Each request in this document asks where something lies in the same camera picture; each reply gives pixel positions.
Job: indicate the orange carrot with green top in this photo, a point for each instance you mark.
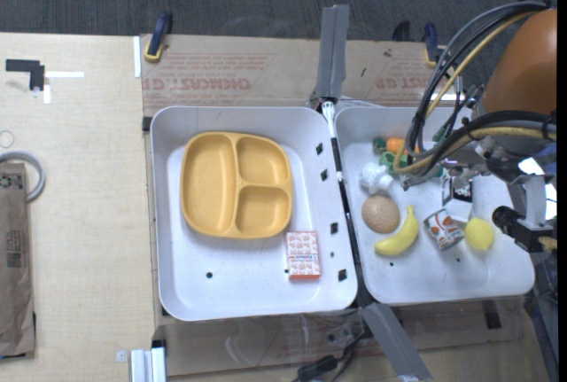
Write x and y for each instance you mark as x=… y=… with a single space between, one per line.
x=394 y=144

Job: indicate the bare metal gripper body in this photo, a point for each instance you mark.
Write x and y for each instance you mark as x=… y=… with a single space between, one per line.
x=485 y=161

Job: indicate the white plastic tray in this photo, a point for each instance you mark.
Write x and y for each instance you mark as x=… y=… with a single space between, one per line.
x=248 y=278
x=425 y=278

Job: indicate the black and white carton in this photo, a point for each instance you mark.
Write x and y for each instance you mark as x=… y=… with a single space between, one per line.
x=460 y=205

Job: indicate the white can with orange print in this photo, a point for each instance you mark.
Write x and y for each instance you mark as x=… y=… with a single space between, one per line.
x=444 y=230

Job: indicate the green toy vegetable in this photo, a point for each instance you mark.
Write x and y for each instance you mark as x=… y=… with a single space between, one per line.
x=390 y=161

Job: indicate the orange and white carton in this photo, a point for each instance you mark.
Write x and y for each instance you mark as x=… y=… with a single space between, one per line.
x=303 y=256

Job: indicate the white toy cauliflower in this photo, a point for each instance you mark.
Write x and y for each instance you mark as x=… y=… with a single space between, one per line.
x=375 y=178

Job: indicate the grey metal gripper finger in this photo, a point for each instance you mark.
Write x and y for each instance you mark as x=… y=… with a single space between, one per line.
x=414 y=181
x=461 y=181

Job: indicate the yellow divided plate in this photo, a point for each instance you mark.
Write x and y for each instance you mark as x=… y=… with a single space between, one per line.
x=208 y=185

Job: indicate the yellow lemon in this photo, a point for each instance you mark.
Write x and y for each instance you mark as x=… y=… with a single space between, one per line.
x=479 y=234

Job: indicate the black cylinder on white bracket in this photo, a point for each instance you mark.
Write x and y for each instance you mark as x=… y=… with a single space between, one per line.
x=525 y=227

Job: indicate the yellow banana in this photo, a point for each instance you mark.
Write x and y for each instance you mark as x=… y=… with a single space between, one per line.
x=403 y=238

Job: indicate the brown cardboard board red print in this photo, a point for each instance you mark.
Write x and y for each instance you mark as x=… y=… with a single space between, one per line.
x=266 y=70

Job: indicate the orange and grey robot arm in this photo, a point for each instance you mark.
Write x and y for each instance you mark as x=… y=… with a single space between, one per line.
x=527 y=61

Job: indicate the brown paper bag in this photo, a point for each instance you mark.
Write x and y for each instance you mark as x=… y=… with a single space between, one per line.
x=15 y=265

